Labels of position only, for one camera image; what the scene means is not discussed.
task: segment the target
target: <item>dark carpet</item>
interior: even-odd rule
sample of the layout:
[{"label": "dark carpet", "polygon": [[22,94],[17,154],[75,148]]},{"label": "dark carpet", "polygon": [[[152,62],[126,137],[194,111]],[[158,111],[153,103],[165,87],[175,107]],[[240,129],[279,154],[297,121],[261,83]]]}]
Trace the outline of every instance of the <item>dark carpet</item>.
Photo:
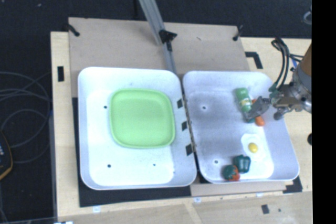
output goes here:
[{"label": "dark carpet", "polygon": [[[246,37],[311,38],[311,26],[302,18],[312,0],[157,3],[165,22],[243,25],[242,36]],[[71,16],[134,19],[133,0],[0,0],[0,125],[10,145],[28,141],[13,147],[16,163],[0,181],[0,221],[54,215],[52,155],[47,147],[46,124],[52,109],[46,98],[52,98],[49,36],[51,31],[62,31]],[[142,12],[139,19],[145,20]],[[31,80],[12,73],[33,80],[45,76],[38,80],[40,84],[28,86]]]}]

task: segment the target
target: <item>orange object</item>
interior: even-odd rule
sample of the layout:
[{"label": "orange object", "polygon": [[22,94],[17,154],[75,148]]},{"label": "orange object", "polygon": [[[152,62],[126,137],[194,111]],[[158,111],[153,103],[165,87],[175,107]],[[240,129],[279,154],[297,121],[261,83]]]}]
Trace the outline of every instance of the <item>orange object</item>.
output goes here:
[{"label": "orange object", "polygon": [[[257,101],[257,99],[253,99],[252,104],[254,104],[256,101]],[[265,125],[265,121],[261,116],[255,117],[255,123],[256,123],[257,126],[264,126]]]}]

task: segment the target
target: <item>green plate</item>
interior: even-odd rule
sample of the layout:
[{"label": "green plate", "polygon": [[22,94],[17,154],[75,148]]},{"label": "green plate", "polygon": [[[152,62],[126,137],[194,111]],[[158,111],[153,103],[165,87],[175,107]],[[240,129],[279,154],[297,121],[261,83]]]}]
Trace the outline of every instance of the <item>green plate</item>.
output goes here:
[{"label": "green plate", "polygon": [[125,147],[164,147],[175,139],[171,102],[156,90],[116,91],[110,101],[110,126],[114,140]]}]

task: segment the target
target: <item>orange and black device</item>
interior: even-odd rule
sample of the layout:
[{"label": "orange and black device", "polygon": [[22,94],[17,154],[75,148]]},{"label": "orange and black device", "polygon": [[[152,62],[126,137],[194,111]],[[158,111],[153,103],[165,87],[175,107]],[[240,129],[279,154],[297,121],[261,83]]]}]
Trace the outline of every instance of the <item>orange and black device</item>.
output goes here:
[{"label": "orange and black device", "polygon": [[13,168],[13,158],[4,133],[0,130],[0,180]]}]

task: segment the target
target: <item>yellow object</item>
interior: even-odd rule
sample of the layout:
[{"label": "yellow object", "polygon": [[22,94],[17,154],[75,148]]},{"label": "yellow object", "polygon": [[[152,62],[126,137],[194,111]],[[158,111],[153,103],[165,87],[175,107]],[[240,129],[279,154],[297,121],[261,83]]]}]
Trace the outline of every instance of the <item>yellow object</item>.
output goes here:
[{"label": "yellow object", "polygon": [[248,144],[248,149],[252,152],[252,153],[256,153],[258,151],[258,145],[255,143],[249,143]]}]

